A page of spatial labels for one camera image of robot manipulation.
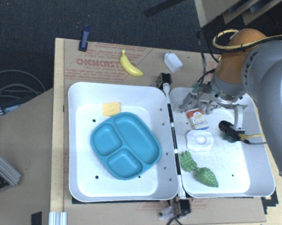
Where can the red and white carton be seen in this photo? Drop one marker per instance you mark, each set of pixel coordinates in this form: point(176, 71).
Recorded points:
point(198, 120)

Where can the yellow cheese slice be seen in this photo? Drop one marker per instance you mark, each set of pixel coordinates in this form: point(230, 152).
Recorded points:
point(110, 109)

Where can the brown cardboard board red print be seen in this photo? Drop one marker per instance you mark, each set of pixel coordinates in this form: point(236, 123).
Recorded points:
point(105, 68)

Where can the thin black and white rod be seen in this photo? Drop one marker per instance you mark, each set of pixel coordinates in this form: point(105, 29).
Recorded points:
point(173, 131)

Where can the white plastic tray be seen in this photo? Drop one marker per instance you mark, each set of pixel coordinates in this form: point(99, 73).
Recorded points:
point(115, 190)
point(234, 163)

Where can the green grapes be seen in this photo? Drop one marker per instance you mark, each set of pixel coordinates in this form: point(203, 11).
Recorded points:
point(206, 177)

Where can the white fried egg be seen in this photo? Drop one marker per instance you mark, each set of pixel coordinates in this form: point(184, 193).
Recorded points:
point(199, 141)

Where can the white plastic bottle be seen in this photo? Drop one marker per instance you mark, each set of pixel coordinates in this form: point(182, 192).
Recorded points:
point(173, 62)

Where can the yellow banana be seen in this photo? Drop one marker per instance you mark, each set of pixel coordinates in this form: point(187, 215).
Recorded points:
point(128, 67)

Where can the blue divided plate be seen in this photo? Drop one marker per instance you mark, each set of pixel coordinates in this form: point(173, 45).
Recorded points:
point(132, 135)

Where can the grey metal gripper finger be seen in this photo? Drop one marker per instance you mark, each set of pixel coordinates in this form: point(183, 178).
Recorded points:
point(188, 102)
point(210, 108)

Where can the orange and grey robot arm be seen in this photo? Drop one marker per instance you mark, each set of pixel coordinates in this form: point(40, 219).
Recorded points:
point(267, 78)

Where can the green lettuce leaf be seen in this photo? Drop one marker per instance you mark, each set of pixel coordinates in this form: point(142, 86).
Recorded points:
point(187, 161)

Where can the black cylinder on white bracket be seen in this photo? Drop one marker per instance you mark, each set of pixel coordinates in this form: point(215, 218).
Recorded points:
point(231, 131)

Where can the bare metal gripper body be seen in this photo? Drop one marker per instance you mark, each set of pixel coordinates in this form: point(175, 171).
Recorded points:
point(205, 95)

